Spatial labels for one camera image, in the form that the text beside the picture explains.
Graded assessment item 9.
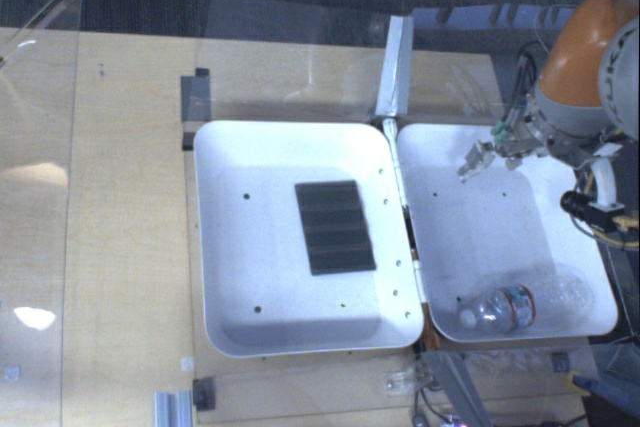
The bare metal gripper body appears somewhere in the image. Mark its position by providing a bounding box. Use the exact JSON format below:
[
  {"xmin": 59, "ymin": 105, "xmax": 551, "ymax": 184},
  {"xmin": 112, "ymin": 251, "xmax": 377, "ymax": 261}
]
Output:
[{"xmin": 492, "ymin": 112, "xmax": 597, "ymax": 167}]

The white plastic tray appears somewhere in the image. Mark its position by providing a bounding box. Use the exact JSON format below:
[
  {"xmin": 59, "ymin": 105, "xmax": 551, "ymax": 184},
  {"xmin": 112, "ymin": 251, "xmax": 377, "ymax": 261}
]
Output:
[
  {"xmin": 394, "ymin": 122, "xmax": 620, "ymax": 344},
  {"xmin": 193, "ymin": 119, "xmax": 425, "ymax": 360}
]

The clear plastic bottle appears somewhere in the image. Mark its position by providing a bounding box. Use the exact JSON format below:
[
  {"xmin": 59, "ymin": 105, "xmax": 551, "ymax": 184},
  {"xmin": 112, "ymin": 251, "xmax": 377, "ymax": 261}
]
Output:
[{"xmin": 457, "ymin": 272, "xmax": 595, "ymax": 334}]

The black ribbed rectangular block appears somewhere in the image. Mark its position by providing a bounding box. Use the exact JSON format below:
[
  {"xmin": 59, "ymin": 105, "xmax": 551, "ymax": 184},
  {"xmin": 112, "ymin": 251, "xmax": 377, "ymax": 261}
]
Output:
[{"xmin": 293, "ymin": 179, "xmax": 378, "ymax": 277}]

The black cylinder on white bracket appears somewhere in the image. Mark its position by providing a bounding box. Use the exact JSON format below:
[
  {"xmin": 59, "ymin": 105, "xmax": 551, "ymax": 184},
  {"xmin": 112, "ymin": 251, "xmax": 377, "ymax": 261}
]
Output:
[{"xmin": 559, "ymin": 143, "xmax": 626, "ymax": 234}]

